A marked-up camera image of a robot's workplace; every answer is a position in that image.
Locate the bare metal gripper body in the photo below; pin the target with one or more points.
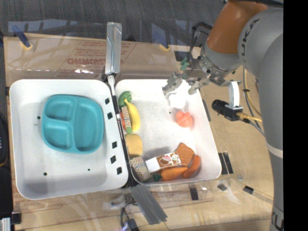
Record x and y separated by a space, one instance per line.
199 76

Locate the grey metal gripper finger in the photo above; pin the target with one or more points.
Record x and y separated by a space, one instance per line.
195 88
171 84

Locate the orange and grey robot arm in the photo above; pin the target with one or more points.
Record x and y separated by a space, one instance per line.
264 56

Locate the white lumpy toy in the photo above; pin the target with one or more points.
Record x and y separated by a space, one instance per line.
178 97

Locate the pink orange lumpy toy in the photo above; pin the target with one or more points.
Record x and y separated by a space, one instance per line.
184 119

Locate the yellow banana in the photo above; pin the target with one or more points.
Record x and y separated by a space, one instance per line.
134 115

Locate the green broccoli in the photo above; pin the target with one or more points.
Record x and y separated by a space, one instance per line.
124 96

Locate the white plastic tray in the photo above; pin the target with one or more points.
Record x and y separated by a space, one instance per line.
67 177
158 133

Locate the small orange patterned carton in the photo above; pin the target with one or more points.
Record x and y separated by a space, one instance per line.
125 115

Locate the small orange carrot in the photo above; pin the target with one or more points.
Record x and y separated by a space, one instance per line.
129 129

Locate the brown biscuit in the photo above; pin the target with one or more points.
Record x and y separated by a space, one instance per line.
186 154

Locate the tan bread roll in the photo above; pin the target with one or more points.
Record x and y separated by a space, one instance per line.
133 144

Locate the white carton with picture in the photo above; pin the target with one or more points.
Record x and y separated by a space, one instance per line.
161 162

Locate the orange sausage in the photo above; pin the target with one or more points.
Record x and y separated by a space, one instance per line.
193 167

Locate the large orange carrot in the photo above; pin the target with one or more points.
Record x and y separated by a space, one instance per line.
172 173

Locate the checkered patterned carton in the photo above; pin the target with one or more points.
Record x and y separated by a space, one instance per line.
140 168

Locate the blue divided plate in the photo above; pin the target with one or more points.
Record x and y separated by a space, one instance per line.
86 121

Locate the brown cardboard board red print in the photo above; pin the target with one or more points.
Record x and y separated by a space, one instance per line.
60 54

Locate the black cylinder on white bracket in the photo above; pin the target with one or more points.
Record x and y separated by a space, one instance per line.
226 109

